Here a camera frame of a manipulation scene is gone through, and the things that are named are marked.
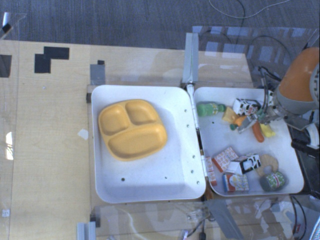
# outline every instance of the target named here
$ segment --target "white tray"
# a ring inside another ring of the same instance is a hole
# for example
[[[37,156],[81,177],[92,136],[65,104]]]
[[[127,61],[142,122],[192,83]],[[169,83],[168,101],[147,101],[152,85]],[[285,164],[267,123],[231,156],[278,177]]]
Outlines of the white tray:
[[[263,102],[263,89],[246,88],[220,88],[201,87],[195,91],[195,103],[217,102],[226,106],[233,106],[236,98],[253,99]],[[229,123],[222,120],[223,113],[213,116],[199,117],[200,133],[204,154],[214,157],[221,151],[231,146],[240,155],[249,153],[269,154],[279,163],[279,171],[286,176],[286,185],[279,191],[265,192],[260,186],[259,176],[255,171],[246,173],[249,181],[249,191],[225,192],[222,173],[216,166],[215,176],[217,186],[211,186],[219,195],[230,196],[261,196],[272,194],[294,194],[304,187],[304,178],[295,150],[291,147],[291,137],[286,123],[283,120],[273,121],[270,126],[276,136],[265,138],[263,143],[256,141],[252,129],[247,129],[239,134],[237,130],[231,131]]]
[[[106,106],[131,100],[150,102],[167,131],[159,152],[134,161],[116,160],[98,127]],[[95,188],[108,203],[196,199],[206,188],[189,95],[177,87],[101,85],[91,96]]]

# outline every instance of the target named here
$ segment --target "table surface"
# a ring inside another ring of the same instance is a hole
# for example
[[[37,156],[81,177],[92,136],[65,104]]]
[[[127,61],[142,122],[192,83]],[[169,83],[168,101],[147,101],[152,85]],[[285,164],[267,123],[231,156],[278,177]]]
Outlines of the table surface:
[[[86,103],[90,65],[105,61],[108,84],[179,86],[184,51],[1,43],[0,53],[12,55],[12,64],[11,76],[0,78],[0,87],[9,88],[11,96],[16,97],[11,104],[16,114],[9,116],[15,126],[14,163],[7,161],[9,165],[3,166],[7,186],[2,184],[0,189],[3,197],[10,197],[7,208],[11,213],[9,221],[0,220],[0,236],[6,239],[9,232],[10,240],[76,239],[77,223],[89,221],[92,199],[97,198],[91,190],[89,140],[78,135],[81,130],[91,130]],[[51,73],[35,73],[35,54],[43,54],[44,47],[67,47],[69,59],[52,59]],[[225,57],[200,52],[199,64],[199,73],[203,67],[201,80],[216,86],[230,86],[233,82],[234,87],[253,87],[244,55]],[[238,85],[234,84],[235,76]]]

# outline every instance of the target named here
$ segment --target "white sticker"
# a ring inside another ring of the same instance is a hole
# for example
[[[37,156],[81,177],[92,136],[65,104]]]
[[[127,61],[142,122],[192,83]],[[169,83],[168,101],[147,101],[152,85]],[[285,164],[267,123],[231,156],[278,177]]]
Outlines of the white sticker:
[[[89,132],[86,130],[86,129],[81,129],[79,132],[78,132],[78,135],[87,140],[89,138]]]
[[[9,217],[10,216],[10,209],[2,210],[2,217]]]

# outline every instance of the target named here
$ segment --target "orange plate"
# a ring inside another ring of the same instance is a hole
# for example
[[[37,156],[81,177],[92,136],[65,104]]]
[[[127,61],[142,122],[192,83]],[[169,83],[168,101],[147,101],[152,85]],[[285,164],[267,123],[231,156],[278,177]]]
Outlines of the orange plate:
[[[98,124],[109,152],[121,161],[152,155],[167,142],[167,132],[157,111],[142,99],[107,106],[99,114]]]

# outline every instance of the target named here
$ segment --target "green bottle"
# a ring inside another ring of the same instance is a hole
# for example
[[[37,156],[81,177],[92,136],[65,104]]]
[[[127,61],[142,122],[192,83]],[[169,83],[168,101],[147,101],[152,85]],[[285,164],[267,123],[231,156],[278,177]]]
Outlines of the green bottle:
[[[224,112],[226,110],[226,106],[223,104],[206,103],[206,104],[198,104],[196,106],[196,111],[199,117],[211,116],[215,115],[218,112]]]

